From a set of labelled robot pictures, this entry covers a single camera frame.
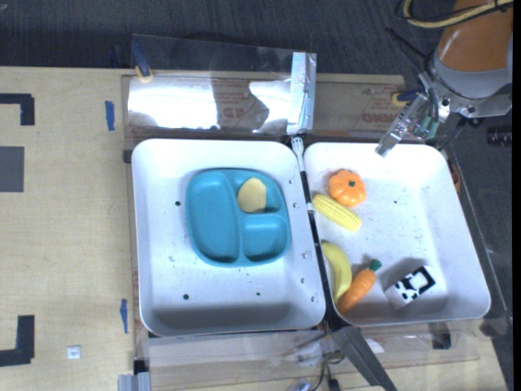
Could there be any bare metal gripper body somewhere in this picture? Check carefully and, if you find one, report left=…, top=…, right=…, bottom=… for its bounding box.
left=406, top=72, right=513, bottom=138

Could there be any orange pumpkin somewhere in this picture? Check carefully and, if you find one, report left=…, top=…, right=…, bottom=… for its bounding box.
left=327, top=169, right=367, bottom=209

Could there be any white plastic tray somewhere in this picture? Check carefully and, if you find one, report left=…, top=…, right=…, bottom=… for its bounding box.
left=130, top=137, right=327, bottom=338
left=303, top=141, right=492, bottom=327

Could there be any yellow corn cob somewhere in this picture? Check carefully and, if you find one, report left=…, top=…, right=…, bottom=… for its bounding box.
left=311, top=193, right=363, bottom=233

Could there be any yellow banana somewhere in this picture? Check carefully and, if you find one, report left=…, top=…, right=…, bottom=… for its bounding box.
left=321, top=240, right=353, bottom=305

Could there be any white carton with black print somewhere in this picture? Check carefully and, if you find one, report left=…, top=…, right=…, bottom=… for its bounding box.
left=383, top=264, right=438, bottom=310

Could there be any yellow potato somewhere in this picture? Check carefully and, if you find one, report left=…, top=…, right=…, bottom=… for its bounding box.
left=236, top=177, right=268, bottom=214

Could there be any orange carrot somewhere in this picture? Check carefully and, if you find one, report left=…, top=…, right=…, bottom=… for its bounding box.
left=337, top=258, right=383, bottom=315

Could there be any blue divided plate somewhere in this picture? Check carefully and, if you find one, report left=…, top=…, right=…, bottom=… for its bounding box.
left=185, top=168, right=291, bottom=268

